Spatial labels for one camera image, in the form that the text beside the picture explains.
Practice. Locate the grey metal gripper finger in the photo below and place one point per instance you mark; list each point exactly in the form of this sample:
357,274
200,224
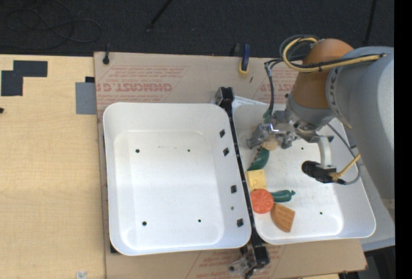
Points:
288,140
258,136

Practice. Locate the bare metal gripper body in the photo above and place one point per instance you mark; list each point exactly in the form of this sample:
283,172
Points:
299,128

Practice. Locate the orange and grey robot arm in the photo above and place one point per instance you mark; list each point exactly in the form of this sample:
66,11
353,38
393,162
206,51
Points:
360,103

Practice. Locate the beige toy bread piece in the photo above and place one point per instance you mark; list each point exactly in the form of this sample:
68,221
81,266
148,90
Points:
269,144

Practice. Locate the dark green toy vegetable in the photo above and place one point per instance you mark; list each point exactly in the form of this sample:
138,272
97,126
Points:
261,159

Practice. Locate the thin black rod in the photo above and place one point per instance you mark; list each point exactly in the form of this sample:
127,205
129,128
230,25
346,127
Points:
239,161

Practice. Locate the yellow cheese block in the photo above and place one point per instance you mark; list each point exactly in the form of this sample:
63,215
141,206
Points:
256,179

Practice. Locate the green chili pepper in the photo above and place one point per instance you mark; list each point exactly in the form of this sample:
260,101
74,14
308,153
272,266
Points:
282,196

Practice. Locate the orange round fruit slice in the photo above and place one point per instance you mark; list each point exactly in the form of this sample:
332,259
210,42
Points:
262,201

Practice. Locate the white plastic tray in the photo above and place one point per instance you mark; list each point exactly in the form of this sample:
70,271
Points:
315,207
167,181

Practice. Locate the brown waffle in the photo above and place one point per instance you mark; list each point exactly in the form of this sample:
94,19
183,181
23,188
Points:
283,217

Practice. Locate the brown cardboard board red print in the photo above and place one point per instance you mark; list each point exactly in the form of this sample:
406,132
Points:
180,81

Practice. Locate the black cylinder on white bracket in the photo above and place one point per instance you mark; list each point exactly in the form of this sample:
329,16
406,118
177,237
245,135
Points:
318,172

